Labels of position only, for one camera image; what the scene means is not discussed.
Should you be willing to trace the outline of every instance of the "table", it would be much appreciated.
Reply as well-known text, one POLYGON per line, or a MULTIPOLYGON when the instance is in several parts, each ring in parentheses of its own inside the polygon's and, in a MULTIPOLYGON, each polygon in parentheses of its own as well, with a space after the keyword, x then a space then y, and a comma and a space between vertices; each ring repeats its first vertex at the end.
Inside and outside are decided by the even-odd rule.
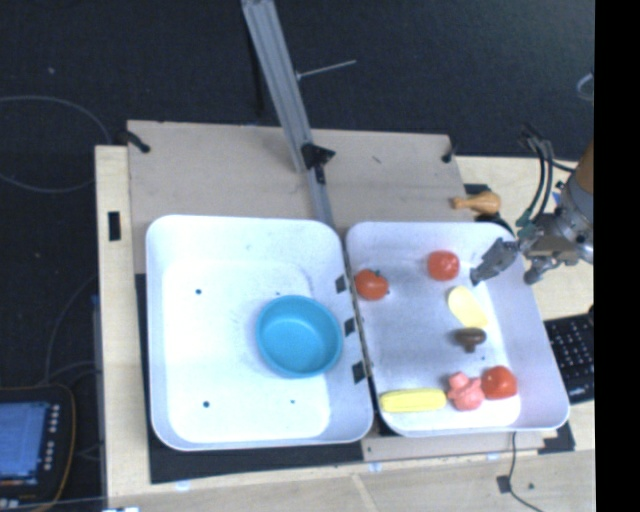
MULTIPOLYGON (((151 484, 133 279, 144 271, 146 226, 167 212, 294 218, 312 212, 306 179, 291 169, 278 128, 132 121, 128 129, 150 153, 99 146, 95 159, 111 506, 209 510, 214 500, 226 510, 259 504, 260 510, 382 511, 400 503, 422 508, 426 496, 437 510, 478 510, 483 499, 497 510, 521 506, 495 482, 508 473, 506 434, 437 442, 372 434, 363 440, 360 463, 151 484)), ((336 151, 327 179, 339 234, 365 219, 471 221, 471 212, 449 206, 464 194, 464 183, 488 184, 503 198, 502 217, 513 223, 538 177, 537 160, 528 158, 456 157, 445 164, 446 136, 316 130, 314 139, 336 151)), ((581 263, 545 275, 534 289, 542 317, 585 312, 593 304, 592 270, 581 263)), ((526 475, 520 478, 535 478, 538 491, 528 495, 542 508, 553 503, 561 510, 566 502, 566 510, 583 510, 595 503, 594 404, 572 407, 570 424, 575 452, 530 456, 554 433, 518 434, 519 472, 526 475)))

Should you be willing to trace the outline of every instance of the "black keyboard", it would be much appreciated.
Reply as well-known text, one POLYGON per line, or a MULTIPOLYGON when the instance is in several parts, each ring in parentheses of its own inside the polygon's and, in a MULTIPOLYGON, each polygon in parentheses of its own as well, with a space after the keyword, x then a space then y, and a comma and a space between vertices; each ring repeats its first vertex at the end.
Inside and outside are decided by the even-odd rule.
POLYGON ((593 308, 589 313, 544 322, 569 402, 595 398, 593 308))

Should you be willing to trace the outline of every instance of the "tomato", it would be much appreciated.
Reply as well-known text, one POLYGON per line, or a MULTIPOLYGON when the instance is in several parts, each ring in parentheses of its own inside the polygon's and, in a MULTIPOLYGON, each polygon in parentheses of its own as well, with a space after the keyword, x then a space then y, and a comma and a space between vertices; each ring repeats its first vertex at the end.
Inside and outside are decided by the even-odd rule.
POLYGON ((460 259, 451 251, 434 251, 427 260, 429 275, 437 281, 449 281, 460 272, 460 259))
POLYGON ((369 300, 379 300, 389 291, 389 282, 380 272, 370 269, 361 270, 355 277, 356 291, 369 300))
POLYGON ((518 380, 506 366, 494 366, 482 374, 482 391, 490 400, 509 398, 518 392, 518 380))

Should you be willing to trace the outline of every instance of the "blue bowl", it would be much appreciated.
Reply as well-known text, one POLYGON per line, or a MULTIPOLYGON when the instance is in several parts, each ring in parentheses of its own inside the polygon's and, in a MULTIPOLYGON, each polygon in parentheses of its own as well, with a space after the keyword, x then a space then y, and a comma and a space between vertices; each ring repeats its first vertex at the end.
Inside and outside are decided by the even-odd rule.
POLYGON ((256 324, 265 362, 284 377, 313 377, 333 367, 342 353, 342 330, 319 302, 285 295, 269 302, 256 324))

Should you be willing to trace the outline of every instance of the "tray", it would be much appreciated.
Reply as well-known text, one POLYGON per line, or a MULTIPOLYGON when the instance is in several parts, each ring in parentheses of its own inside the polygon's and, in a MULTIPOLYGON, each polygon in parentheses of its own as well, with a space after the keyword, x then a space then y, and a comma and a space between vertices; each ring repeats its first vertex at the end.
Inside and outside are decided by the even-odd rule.
POLYGON ((371 428, 363 352, 338 236, 316 221, 169 215, 146 236, 150 409, 176 450, 347 443, 371 428), (344 327, 328 372, 275 374, 254 326, 272 299, 303 295, 344 327))
POLYGON ((497 277, 473 286, 471 268, 496 238, 513 236, 493 223, 365 222, 347 233, 352 274, 379 270, 390 293, 379 301, 358 297, 362 335, 377 395, 386 391, 435 387, 448 389, 448 377, 464 371, 477 377, 494 365, 506 365, 518 378, 519 392, 505 400, 485 400, 479 409, 461 412, 448 402, 436 411, 390 414, 383 420, 400 435, 424 437, 465 432, 547 430, 568 418, 569 402, 540 317, 533 290, 523 281, 520 258, 497 277), (436 281, 426 257, 447 249, 457 254, 457 278, 436 281), (449 310, 447 293, 466 286, 489 323, 487 341, 467 353, 452 332, 463 327, 449 310))

